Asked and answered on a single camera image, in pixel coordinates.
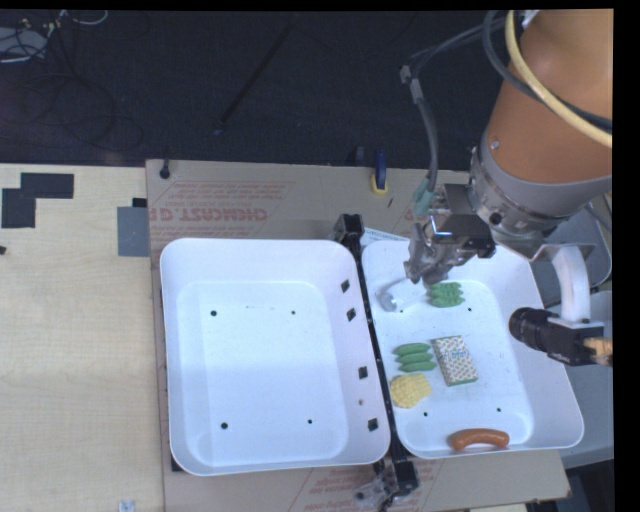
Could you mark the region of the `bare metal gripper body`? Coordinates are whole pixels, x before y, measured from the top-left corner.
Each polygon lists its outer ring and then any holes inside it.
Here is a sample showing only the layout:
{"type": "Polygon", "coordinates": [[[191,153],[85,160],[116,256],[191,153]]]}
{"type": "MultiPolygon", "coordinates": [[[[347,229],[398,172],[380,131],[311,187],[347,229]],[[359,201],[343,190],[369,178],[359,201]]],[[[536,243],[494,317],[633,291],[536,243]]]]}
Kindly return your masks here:
{"type": "Polygon", "coordinates": [[[442,261],[485,259],[495,253],[491,230],[472,207],[468,192],[466,185],[444,184],[431,201],[428,245],[442,261]]]}

